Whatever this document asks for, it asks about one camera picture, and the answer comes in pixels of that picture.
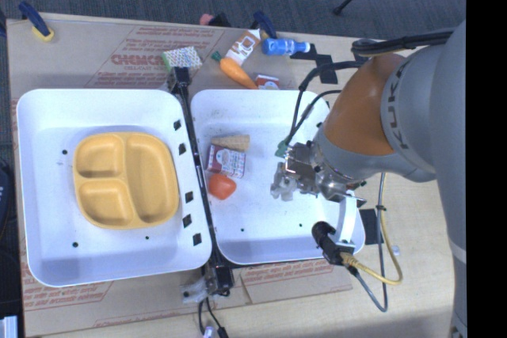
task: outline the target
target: cardboard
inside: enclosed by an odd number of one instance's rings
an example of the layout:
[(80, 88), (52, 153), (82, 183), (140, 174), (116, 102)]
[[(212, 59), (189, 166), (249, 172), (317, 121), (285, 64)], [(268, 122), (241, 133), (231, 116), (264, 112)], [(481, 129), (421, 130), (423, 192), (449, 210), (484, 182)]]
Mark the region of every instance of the cardboard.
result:
[[(33, 278), (26, 260), (16, 103), (24, 93), (38, 88), (165, 89), (168, 71), (161, 54), (179, 47), (194, 47), (203, 61), (191, 86), (191, 96), (202, 89), (239, 89), (220, 72), (210, 55), (214, 51), (224, 55), (243, 30), (41, 15), (55, 32), (47, 43), (32, 34), (29, 21), (7, 23), (26, 336), (195, 313), (197, 303), (184, 304), (180, 286), (198, 280), (199, 270), (65, 288), (47, 287)], [(338, 49), (334, 42), (330, 48)], [(309, 62), (266, 57), (259, 50), (254, 50), (243, 65), (253, 78), (255, 74), (275, 75), (281, 89), (295, 89), (311, 67)], [(213, 298), (216, 308), (352, 288), (348, 273), (324, 260), (240, 268), (234, 270), (234, 278), (230, 297)]]

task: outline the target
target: table surface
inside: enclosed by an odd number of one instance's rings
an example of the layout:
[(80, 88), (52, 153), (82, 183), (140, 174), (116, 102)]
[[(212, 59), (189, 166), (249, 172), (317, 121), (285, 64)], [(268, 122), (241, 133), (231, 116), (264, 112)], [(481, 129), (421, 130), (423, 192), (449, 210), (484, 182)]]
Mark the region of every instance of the table surface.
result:
[[(44, 18), (68, 19), (59, 15), (45, 14)], [(111, 25), (127, 22), (101, 20)], [(174, 28), (192, 28), (187, 25), (168, 25)], [(10, 22), (11, 31), (19, 29), (17, 22)], [(213, 28), (216, 31), (216, 42), (213, 49), (225, 53), (238, 37), (241, 30), (236, 28)], [(301, 33), (279, 33), (280, 37), (305, 40), (315, 44), (318, 53), (331, 55), (334, 62), (351, 60), (350, 45), (354, 39), (336, 36), (317, 36)], [(67, 77), (59, 74), (58, 57), (51, 56), (54, 62), (46, 64), (43, 70), (33, 67), (31, 55), (37, 53), (42, 43), (36, 44), (32, 53), (23, 56), (22, 48), (26, 44), (13, 44), (10, 35), (10, 79), (11, 97), (15, 101), (23, 93), (37, 87), (69, 87), (72, 88), (80, 76), (93, 74), (97, 67), (86, 66), (76, 62), (76, 66), (85, 66), (74, 70)], [(191, 86), (191, 93), (201, 89), (239, 89), (237, 85), (225, 78), (220, 72), (212, 71), (212, 49), (205, 50), (207, 58), (196, 80)], [(314, 67), (311, 61), (292, 60), (288, 57), (267, 57), (255, 52), (245, 65), (245, 69), (253, 74), (261, 67), (269, 66), (274, 76), (280, 77), (285, 89), (296, 89), (297, 85)], [(309, 90), (320, 93), (329, 89), (340, 89), (349, 80), (354, 70), (339, 71), (338, 85), (323, 85), (314, 80)], [(336, 97), (326, 99), (332, 104)], [(356, 191), (365, 198), (373, 208), (377, 200), (379, 175), (368, 180), (365, 187)], [(448, 237), (444, 215), (436, 181), (424, 184), (409, 182), (394, 174), (388, 174), (384, 187), (384, 205), (387, 207), (387, 229), (393, 245), (399, 247), (398, 261), (403, 270), (403, 283), (387, 288), (389, 310), (380, 312), (362, 286), (353, 278), (352, 290), (329, 294), (320, 294), (279, 302), (269, 302), (250, 306), (239, 306), (214, 311), (220, 323), (227, 329), (229, 336), (241, 337), (442, 337), (446, 336), (452, 313), (453, 269), (452, 255), (448, 246)], [(22, 213), (21, 199), (18, 199), (18, 213)], [(23, 216), (20, 215), (20, 229), (24, 232)], [(376, 245), (365, 246), (357, 259), (370, 268), (379, 269), (379, 253)], [(387, 276), (395, 278), (395, 268), (391, 259), (384, 253)], [(375, 296), (382, 302), (381, 283), (376, 279), (364, 277)], [(212, 319), (204, 312), (204, 322)], [(54, 337), (130, 337), (130, 336), (171, 336), (173, 338), (193, 338), (199, 333), (198, 317), (195, 313), (176, 317), (161, 318), (151, 321), (139, 321), (125, 325), (114, 325), (105, 328), (86, 329), (75, 332), (54, 334)]]

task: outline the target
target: white tray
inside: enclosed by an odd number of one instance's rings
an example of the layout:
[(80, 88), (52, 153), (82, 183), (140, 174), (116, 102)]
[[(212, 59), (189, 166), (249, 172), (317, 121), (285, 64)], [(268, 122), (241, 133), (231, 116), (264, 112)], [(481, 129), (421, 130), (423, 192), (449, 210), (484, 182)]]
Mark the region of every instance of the white tray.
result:
[[(290, 129), (297, 94), (292, 90), (205, 90), (192, 99), (204, 166), (212, 137), (249, 134), (251, 138), (245, 175), (234, 179), (234, 194), (225, 200), (209, 196), (220, 252), (235, 264), (321, 258), (322, 250), (317, 248), (311, 227), (321, 220), (334, 227), (338, 224), (342, 207), (338, 203), (299, 192), (292, 201), (284, 202), (270, 194), (276, 165), (283, 161), (275, 151)], [(315, 96), (303, 94), (299, 114)], [(326, 102), (319, 100), (292, 142), (312, 140), (317, 124), (328, 112)], [(353, 224), (346, 226), (353, 229), (358, 252), (364, 246), (364, 227), (357, 209), (352, 219)]]
[[(175, 97), (161, 90), (38, 89), (19, 100), (17, 125), (28, 264), (40, 282), (64, 287), (183, 271), (208, 261), (208, 223)], [(171, 220), (108, 230), (82, 215), (74, 193), (74, 149), (85, 137), (109, 131), (146, 132), (170, 148), (181, 200)], [(180, 155), (181, 144), (186, 152)], [(193, 199), (186, 203), (190, 192)], [(184, 227), (188, 215), (192, 223)], [(198, 234), (201, 243), (194, 245)]]

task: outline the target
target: yellow plate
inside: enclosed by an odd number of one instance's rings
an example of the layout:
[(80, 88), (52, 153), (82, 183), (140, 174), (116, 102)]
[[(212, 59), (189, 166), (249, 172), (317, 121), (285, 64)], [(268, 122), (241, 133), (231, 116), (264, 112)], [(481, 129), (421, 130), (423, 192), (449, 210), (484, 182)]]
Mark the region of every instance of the yellow plate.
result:
[(79, 209), (96, 226), (157, 226), (176, 213), (179, 192), (173, 157), (153, 135), (91, 135), (78, 144), (73, 171)]

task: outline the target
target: table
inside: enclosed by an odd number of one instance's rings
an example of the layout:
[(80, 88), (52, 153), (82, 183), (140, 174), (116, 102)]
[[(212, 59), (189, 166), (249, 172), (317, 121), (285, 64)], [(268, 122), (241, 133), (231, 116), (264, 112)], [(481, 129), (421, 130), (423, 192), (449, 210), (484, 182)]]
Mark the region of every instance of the table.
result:
[[(192, 45), (200, 50), (204, 64), (196, 76), (190, 93), (193, 96), (202, 89), (240, 89), (219, 70), (212, 69), (214, 61), (211, 53), (218, 50), (222, 55), (242, 33), (239, 28), (212, 28), (192, 25), (175, 25), (148, 21), (125, 21), (95, 17), (76, 17), (42, 13), (44, 19), (55, 30), (51, 43), (42, 43), (31, 32), (28, 21), (9, 21), (10, 86), (15, 118), (15, 105), (19, 97), (36, 88), (82, 88), (103, 84), (105, 77), (115, 76), (115, 69), (125, 61), (132, 61), (136, 55), (157, 55), (160, 47)], [(280, 32), (280, 37), (315, 44), (318, 53), (331, 55), (333, 61), (350, 60), (349, 51), (354, 39), (305, 35), (301, 33)], [(296, 89), (314, 67), (314, 63), (292, 60), (288, 57), (268, 57), (254, 52), (245, 69), (252, 75), (270, 73), (280, 78), (283, 89)], [(142, 75), (124, 75), (126, 87), (150, 86), (163, 88), (164, 70), (156, 64), (150, 67), (147, 77), (151, 83), (139, 82)], [(354, 70), (338, 72), (338, 88), (342, 87)], [(336, 89), (336, 85), (323, 85), (314, 80), (311, 91), (320, 93)], [(333, 103), (334, 97), (326, 98)], [(13, 122), (16, 140), (16, 122)], [(15, 143), (17, 167), (19, 157)], [(25, 305), (25, 329), (28, 336), (167, 336), (199, 337), (198, 319), (195, 307), (172, 310), (169, 307), (160, 311), (147, 311), (142, 317), (109, 318), (104, 322), (87, 325), (82, 321), (86, 312), (93, 312), (94, 303), (109, 303), (123, 306), (137, 301), (142, 308), (148, 308), (153, 301), (170, 300), (179, 283), (187, 283), (194, 275), (182, 272), (168, 275), (154, 281), (150, 278), (125, 280), (118, 293), (109, 285), (87, 287), (89, 291), (77, 290), (74, 296), (62, 296), (62, 292), (45, 290), (33, 283), (25, 259), (25, 226), (21, 202), (20, 173), (17, 169), (17, 209), (21, 233), (21, 264), (23, 270), (23, 302)], [(377, 199), (379, 176), (368, 180), (368, 184), (357, 193), (371, 202)], [(305, 293), (299, 297), (294, 294), (283, 301), (268, 301), (244, 306), (248, 301), (248, 291), (242, 290), (239, 302), (228, 305), (215, 303), (222, 310), (214, 311), (219, 321), (226, 327), (230, 336), (406, 336), (441, 337), (448, 331), (452, 313), (453, 272), (452, 255), (448, 247), (445, 220), (440, 204), (436, 182), (415, 184), (397, 175), (388, 175), (384, 192), (387, 206), (387, 227), (391, 241), (400, 250), (398, 260), (404, 272), (404, 282), (398, 287), (388, 287), (389, 310), (381, 313), (356, 280), (350, 282), (339, 268), (327, 280), (330, 292), (321, 291), (322, 286), (313, 286), (321, 294)], [(376, 245), (365, 246), (358, 257), (371, 268), (378, 269), (378, 250)], [(387, 275), (394, 277), (395, 270), (386, 257)], [(312, 288), (313, 279), (305, 280), (305, 288)], [(367, 280), (375, 296), (382, 298), (381, 285), (376, 280)], [(161, 289), (172, 283), (166, 293)], [(156, 291), (155, 296), (146, 297), (143, 292)], [(75, 302), (65, 300), (82, 297), (88, 305), (82, 307), (84, 313), (73, 309)], [(39, 303), (52, 302), (54, 305), (42, 312), (33, 311)], [(205, 320), (211, 320), (204, 313)]]

